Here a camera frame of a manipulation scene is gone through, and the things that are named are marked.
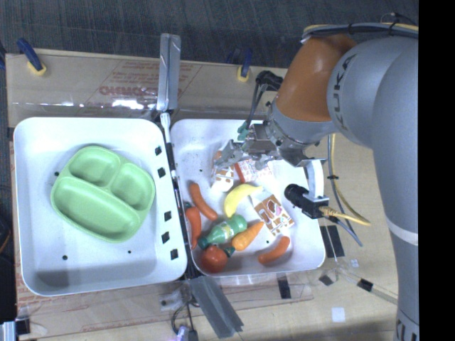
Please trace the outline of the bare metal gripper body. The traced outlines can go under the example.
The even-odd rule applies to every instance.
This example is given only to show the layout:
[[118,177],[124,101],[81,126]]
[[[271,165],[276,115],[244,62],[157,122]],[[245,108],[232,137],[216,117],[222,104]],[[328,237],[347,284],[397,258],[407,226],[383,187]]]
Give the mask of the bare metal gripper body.
[[252,124],[242,145],[243,151],[253,160],[254,154],[274,156],[275,161],[286,161],[292,166],[305,166],[311,160],[305,153],[308,144],[284,134],[281,128],[268,121]]

